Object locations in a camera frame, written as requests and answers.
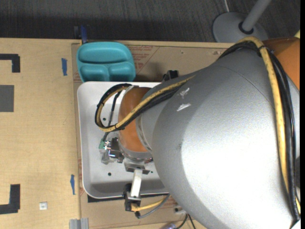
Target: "blue tape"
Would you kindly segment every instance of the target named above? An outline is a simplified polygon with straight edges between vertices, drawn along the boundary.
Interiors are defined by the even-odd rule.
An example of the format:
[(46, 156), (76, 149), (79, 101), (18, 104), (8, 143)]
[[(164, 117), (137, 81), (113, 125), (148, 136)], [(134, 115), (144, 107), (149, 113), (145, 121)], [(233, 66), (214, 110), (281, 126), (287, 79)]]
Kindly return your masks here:
[(71, 175), (70, 179), (71, 187), (72, 187), (72, 193), (75, 195), (75, 180), (74, 180), (74, 175)]
[(67, 60), (64, 58), (61, 58), (61, 67), (62, 67), (62, 73), (63, 75), (68, 75), (67, 74)]

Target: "gray pole base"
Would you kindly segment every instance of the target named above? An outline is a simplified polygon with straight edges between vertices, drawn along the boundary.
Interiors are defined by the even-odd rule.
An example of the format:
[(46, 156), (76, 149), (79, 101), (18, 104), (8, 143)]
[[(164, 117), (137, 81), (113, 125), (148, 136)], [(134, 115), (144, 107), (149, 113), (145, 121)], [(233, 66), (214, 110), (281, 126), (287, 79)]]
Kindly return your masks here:
[(246, 14), (227, 12), (219, 15), (213, 23), (213, 35), (217, 42), (237, 42), (238, 40), (254, 36), (260, 40), (267, 40), (268, 35), (260, 24), (255, 24), (253, 30), (244, 33), (239, 29), (239, 24), (246, 18)]

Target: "yellow cable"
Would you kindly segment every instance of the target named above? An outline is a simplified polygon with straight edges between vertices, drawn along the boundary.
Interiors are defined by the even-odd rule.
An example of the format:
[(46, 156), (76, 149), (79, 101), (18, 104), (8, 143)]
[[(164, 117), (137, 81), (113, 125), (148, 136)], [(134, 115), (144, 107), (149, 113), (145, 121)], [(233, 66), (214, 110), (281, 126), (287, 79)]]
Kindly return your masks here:
[[(127, 121), (129, 121), (129, 120), (133, 117), (133, 115), (137, 113), (137, 111), (139, 111), (141, 108), (143, 108), (143, 107), (144, 107), (149, 101), (151, 101), (153, 98), (155, 98), (155, 97), (157, 97), (157, 96), (163, 94), (163, 93), (166, 92), (166, 91), (172, 90), (172, 89), (174, 89), (174, 88), (176, 88), (176, 87), (178, 87), (178, 86), (183, 85), (184, 83), (186, 83), (186, 82), (187, 82), (188, 80), (190, 80), (191, 78), (193, 78), (193, 76), (191, 76), (191, 77), (189, 77), (189, 78), (187, 78), (187, 79), (185, 79), (185, 80), (183, 80), (183, 81), (180, 81), (180, 82), (174, 83), (174, 84), (172, 84), (172, 85), (169, 85), (169, 86), (167, 86), (167, 87), (165, 87), (165, 88), (163, 88), (163, 89), (161, 89), (161, 90), (159, 90), (159, 91), (154, 92), (153, 94), (151, 94), (151, 95), (149, 95), (147, 98), (145, 98), (142, 102), (140, 102), (140, 103), (139, 103), (133, 110), (131, 110), (130, 113), (127, 114), (119, 123), (117, 123), (117, 124), (115, 124), (115, 125), (113, 125), (113, 126), (109, 126), (109, 127), (101, 127), (101, 126), (99, 126), (99, 128), (100, 128), (102, 131), (104, 131), (104, 132), (111, 132), (111, 131), (114, 131), (114, 130), (118, 129), (119, 127), (121, 127), (122, 125), (124, 125)], [(116, 90), (115, 92), (113, 92), (113, 93), (112, 93), (111, 95), (109, 95), (109, 96), (103, 101), (103, 103), (100, 105), (100, 107), (99, 107), (99, 109), (98, 109), (98, 113), (97, 113), (97, 122), (98, 122), (99, 125), (102, 124), (100, 116), (101, 116), (102, 108), (103, 108), (105, 102), (106, 102), (112, 95), (114, 95), (115, 93), (117, 93), (117, 92), (119, 92), (119, 91), (122, 91), (122, 89), (120, 88), (120, 89)]]
[[(280, 156), (280, 163), (281, 163), (281, 170), (285, 182), (286, 190), (288, 189), (288, 177), (287, 177), (287, 165), (286, 165), (286, 141), (285, 141), (285, 121), (283, 115), (283, 108), (282, 108), (282, 101), (278, 86), (278, 81), (275, 75), (275, 71), (273, 68), (273, 64), (269, 57), (268, 50), (265, 48), (262, 41), (257, 39), (256, 37), (245, 37), (241, 39), (239, 42), (253, 42), (257, 48), (260, 50), (262, 58), (264, 60), (266, 69), (268, 71), (268, 76), (272, 88), (273, 99), (274, 99), (274, 107), (275, 107), (275, 115), (276, 115), (276, 129), (277, 129), (277, 140), (278, 140), (278, 149), (279, 149), (279, 156)], [(301, 205), (298, 198), (295, 198), (298, 212), (301, 214)]]
[(136, 211), (141, 211), (141, 210), (144, 210), (144, 209), (148, 209), (148, 208), (158, 206), (159, 204), (161, 204), (166, 199), (166, 197), (167, 196), (165, 196), (164, 198), (162, 198), (158, 202), (155, 202), (155, 203), (152, 203), (152, 204), (149, 204), (149, 205), (145, 205), (145, 206), (142, 206), (142, 207), (139, 207), (136, 204), (132, 204), (132, 211), (136, 212)]

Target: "gray carpet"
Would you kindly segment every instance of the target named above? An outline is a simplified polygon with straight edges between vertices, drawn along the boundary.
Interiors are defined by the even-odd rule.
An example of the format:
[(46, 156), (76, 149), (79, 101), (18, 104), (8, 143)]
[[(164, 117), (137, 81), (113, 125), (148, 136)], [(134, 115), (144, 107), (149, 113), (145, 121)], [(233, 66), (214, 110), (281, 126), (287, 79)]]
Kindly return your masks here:
[[(230, 11), (248, 13), (257, 0), (227, 0)], [(272, 0), (259, 23), (269, 38), (300, 29), (301, 0)], [(88, 38), (214, 42), (214, 19), (224, 0), (0, 0), (0, 37)]]

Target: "table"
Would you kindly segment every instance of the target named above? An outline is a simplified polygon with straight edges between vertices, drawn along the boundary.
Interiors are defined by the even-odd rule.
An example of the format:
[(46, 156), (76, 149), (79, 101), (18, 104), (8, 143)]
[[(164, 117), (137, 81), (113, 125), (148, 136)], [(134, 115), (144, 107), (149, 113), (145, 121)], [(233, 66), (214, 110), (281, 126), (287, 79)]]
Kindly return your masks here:
[[(133, 54), (136, 81), (160, 81), (167, 70), (193, 72), (231, 45), (121, 42)], [(182, 220), (173, 212), (173, 200), (141, 220), (124, 211), (123, 200), (88, 203), (81, 184), (75, 94), (81, 84), (75, 59), (79, 46), (79, 40), (0, 38), (0, 53), (20, 56), (19, 73), (12, 72), (12, 61), (0, 60), (0, 94), (2, 90), (5, 101), (13, 101), (13, 108), (0, 111), (0, 211), (8, 208), (2, 205), (10, 203), (10, 186), (20, 186), (20, 208), (0, 214), (0, 228), (66, 229), (70, 219), (80, 218), (89, 218), (94, 229), (159, 228)]]

